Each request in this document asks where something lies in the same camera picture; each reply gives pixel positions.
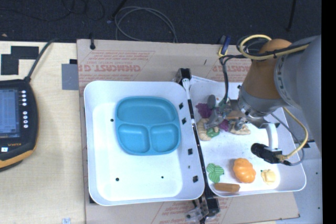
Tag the beige bread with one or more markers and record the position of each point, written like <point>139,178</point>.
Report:
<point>242,130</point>

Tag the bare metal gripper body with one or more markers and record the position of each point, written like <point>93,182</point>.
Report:
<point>236,115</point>

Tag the blue divided plate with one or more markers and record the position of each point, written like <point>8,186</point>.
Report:
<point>147,123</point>

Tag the orange pumpkin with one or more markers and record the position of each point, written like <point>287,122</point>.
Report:
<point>244,170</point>

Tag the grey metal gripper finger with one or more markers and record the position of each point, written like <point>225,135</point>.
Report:
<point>212,121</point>
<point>211,101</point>

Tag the white plastic tray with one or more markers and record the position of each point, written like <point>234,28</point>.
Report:
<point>236,149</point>
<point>136,175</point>

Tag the black cylinder on white bracket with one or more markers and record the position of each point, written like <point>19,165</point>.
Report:
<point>265,151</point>

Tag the beige croissant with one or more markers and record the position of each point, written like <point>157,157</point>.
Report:
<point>202,133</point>

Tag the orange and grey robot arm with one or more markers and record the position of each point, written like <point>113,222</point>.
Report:
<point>265,81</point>

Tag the brown cardboard board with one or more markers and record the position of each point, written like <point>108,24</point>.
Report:
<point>126,65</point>

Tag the thin black and white rod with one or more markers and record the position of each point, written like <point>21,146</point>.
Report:
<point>195,133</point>

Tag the orange carrot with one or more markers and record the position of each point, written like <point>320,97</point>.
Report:
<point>227,187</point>

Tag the yellow cheese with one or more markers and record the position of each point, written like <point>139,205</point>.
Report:
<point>268,176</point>

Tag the purple grapes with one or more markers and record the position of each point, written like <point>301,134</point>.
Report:
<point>203,110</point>
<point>224,126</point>

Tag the green leaf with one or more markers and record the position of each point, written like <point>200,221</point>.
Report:
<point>212,133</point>

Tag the green lettuce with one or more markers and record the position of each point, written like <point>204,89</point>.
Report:
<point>215,173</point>

